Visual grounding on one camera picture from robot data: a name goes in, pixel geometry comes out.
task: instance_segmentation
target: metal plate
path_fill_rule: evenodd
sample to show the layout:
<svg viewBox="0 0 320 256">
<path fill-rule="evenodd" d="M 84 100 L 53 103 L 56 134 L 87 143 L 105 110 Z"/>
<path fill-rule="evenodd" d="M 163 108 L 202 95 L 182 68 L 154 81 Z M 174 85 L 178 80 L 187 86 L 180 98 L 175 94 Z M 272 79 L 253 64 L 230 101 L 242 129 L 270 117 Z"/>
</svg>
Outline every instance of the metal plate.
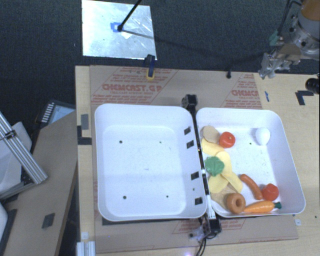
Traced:
<svg viewBox="0 0 320 256">
<path fill-rule="evenodd" d="M 125 23 L 123 31 L 117 31 L 133 6 L 83 0 L 83 55 L 143 60 L 150 54 L 157 58 L 149 6 L 139 5 Z"/>
</svg>

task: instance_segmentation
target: orange carrot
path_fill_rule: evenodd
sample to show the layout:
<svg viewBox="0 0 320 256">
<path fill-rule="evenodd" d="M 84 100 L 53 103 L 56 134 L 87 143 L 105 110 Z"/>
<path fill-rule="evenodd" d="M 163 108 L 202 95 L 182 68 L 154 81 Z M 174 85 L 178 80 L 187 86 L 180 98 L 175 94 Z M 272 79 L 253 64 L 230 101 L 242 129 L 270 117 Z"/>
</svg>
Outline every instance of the orange carrot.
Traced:
<svg viewBox="0 0 320 256">
<path fill-rule="evenodd" d="M 248 205 L 244 208 L 245 213 L 268 213 L 271 212 L 274 208 L 281 209 L 280 202 L 271 202 L 271 201 L 259 201 L 253 204 Z"/>
<path fill-rule="evenodd" d="M 246 174 L 241 174 L 240 180 L 242 180 L 245 184 L 248 185 L 248 187 L 252 190 L 252 193 L 253 193 L 254 198 L 256 200 L 261 200 L 263 198 L 260 188 L 258 187 L 257 183 L 255 183 L 255 181 L 252 178 L 250 178 Z"/>
</svg>

